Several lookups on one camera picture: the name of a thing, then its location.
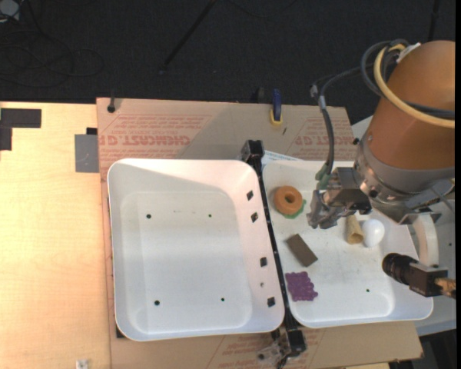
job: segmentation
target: white tray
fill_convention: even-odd
[[[126,337],[280,326],[284,303],[252,167],[124,159],[111,166],[108,189],[115,317]]]
[[[368,218],[381,220],[386,234],[381,243],[367,248],[362,243],[348,244],[345,219],[327,230],[312,229],[307,223],[310,201],[316,187],[315,174],[323,161],[273,161],[264,168],[264,184],[270,205],[270,218],[277,239],[284,273],[306,271],[319,294],[313,301],[292,300],[293,316],[306,327],[333,327],[382,321],[420,320],[430,315],[433,299],[410,291],[408,286],[384,274],[382,261],[391,252],[418,259],[406,225],[398,225],[373,210],[360,215],[360,223]],[[352,167],[352,161],[339,161],[335,167]],[[277,187],[294,186],[307,201],[295,219],[285,218],[273,205]],[[291,253],[285,241],[299,234],[318,260],[305,268]]]

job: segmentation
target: dark carpet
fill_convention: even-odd
[[[310,84],[358,66],[373,44],[456,40],[456,0],[14,0],[0,12],[0,100],[96,97],[315,105]],[[352,124],[377,96],[361,77],[327,92]]]

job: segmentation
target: purple grape cluster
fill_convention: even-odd
[[[314,290],[314,284],[309,279],[309,275],[304,272],[292,272],[285,274],[287,289],[294,302],[313,301],[318,293]]]

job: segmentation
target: hole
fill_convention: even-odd
[[[287,194],[285,196],[285,201],[287,201],[289,204],[292,204],[293,202],[295,202],[295,195]]]

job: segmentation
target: blue clamp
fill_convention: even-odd
[[[270,110],[270,120],[272,125],[279,126],[282,124],[282,96],[278,89],[274,89],[273,109]]]

